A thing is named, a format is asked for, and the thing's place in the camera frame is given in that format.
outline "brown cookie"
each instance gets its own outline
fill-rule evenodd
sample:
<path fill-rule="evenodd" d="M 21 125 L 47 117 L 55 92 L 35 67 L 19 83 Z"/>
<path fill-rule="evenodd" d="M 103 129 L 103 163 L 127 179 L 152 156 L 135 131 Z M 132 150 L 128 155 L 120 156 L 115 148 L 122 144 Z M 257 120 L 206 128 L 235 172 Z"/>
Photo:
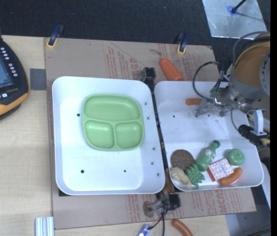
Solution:
<path fill-rule="evenodd" d="M 184 149 L 175 150 L 171 155 L 170 161 L 172 167 L 179 167 L 183 171 L 195 162 L 191 153 Z"/>

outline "dark background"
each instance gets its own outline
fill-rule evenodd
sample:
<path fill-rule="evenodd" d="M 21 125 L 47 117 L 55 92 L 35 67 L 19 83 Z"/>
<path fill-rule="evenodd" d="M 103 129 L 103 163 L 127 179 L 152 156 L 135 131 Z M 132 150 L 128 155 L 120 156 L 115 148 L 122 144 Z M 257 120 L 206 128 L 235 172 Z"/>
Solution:
<path fill-rule="evenodd" d="M 271 0 L 257 2 L 270 31 Z M 63 37 L 115 41 L 174 43 L 189 32 L 188 44 L 212 46 L 219 62 L 236 41 L 211 36 L 202 0 L 0 0 L 3 35 L 47 37 L 56 24 Z"/>

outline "cardboard sheet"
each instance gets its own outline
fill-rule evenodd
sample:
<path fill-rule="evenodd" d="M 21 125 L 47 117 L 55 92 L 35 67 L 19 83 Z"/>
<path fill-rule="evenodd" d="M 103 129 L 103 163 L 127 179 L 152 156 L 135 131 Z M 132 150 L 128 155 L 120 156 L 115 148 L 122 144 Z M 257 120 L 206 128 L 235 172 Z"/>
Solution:
<path fill-rule="evenodd" d="M 155 221 L 159 217 L 144 215 L 143 204 L 157 201 L 156 195 L 87 195 L 67 196 L 55 181 L 55 150 L 52 111 L 52 84 L 61 76 L 136 79 L 144 67 L 154 67 L 155 83 L 166 80 L 160 56 L 168 58 L 191 81 L 196 70 L 215 61 L 207 46 L 188 45 L 179 56 L 175 44 L 132 43 L 104 40 L 59 38 L 54 49 L 45 47 L 49 142 L 52 175 L 52 200 L 55 229 L 89 227 Z M 218 69 L 208 65 L 198 73 L 197 81 L 216 81 Z M 181 207 L 169 212 L 166 219 L 202 217 L 256 211 L 250 188 L 179 193 Z"/>

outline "green tomato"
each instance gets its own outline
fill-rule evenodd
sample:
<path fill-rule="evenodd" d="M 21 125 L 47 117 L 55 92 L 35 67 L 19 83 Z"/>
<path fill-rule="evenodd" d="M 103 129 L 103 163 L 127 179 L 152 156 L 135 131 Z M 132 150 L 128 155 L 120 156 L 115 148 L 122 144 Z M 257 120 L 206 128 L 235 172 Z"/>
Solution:
<path fill-rule="evenodd" d="M 232 165 L 241 165 L 245 161 L 245 156 L 241 150 L 233 148 L 228 152 L 227 159 Z"/>

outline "green divided plate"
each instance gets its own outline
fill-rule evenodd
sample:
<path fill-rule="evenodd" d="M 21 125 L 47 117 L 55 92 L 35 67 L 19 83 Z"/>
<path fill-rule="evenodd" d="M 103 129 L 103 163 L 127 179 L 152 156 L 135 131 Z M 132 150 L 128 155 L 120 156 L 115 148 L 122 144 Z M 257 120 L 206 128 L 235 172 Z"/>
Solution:
<path fill-rule="evenodd" d="M 121 94 L 92 94 L 83 102 L 83 132 L 90 146 L 123 151 L 144 140 L 144 121 L 139 103 Z"/>

